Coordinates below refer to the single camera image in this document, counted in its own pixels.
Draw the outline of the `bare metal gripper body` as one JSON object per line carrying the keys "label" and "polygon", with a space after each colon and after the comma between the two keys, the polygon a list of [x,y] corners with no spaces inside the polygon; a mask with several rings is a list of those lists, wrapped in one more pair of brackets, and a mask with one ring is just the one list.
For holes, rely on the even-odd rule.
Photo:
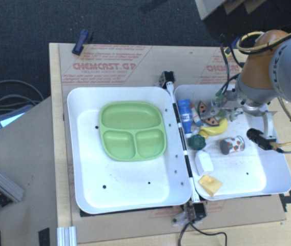
{"label": "bare metal gripper body", "polygon": [[228,119],[233,121],[241,114],[249,114],[254,117],[263,116],[265,111],[261,108],[263,104],[259,104],[244,93],[237,90],[228,90],[223,95],[221,109],[226,113]]}

